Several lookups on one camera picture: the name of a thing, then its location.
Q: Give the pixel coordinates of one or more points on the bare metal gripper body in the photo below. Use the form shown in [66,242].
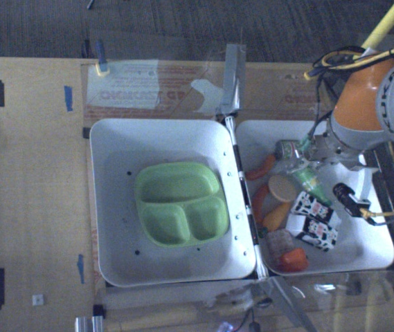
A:
[331,152]

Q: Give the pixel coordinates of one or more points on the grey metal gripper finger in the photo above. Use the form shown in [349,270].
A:
[295,167]
[297,153]

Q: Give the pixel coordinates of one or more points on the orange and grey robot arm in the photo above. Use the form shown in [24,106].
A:
[363,99]

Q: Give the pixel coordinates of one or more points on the small red and green can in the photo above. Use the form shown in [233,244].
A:
[285,149]

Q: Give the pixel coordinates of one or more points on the green plastic bottle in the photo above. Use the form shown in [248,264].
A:
[312,182]

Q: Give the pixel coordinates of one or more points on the tan round biscuit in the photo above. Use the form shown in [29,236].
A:
[282,188]

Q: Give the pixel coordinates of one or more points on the orange curved sausage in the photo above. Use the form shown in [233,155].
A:
[260,171]

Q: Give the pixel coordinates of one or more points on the cow print milk carton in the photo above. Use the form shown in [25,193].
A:
[316,209]
[316,235]

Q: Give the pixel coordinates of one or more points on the red sausage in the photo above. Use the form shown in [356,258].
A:
[259,202]

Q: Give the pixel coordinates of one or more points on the red-orange block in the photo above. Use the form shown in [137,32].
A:
[294,259]

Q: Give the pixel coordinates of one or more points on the white plastic tray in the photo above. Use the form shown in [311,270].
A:
[363,247]
[120,199]

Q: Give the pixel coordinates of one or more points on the green divided plate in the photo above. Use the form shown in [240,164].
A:
[179,202]

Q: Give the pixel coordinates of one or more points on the brown cardboard board, red print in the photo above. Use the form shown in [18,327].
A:
[189,81]

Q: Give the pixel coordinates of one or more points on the black cylinder on white bracket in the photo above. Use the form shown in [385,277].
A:
[347,194]

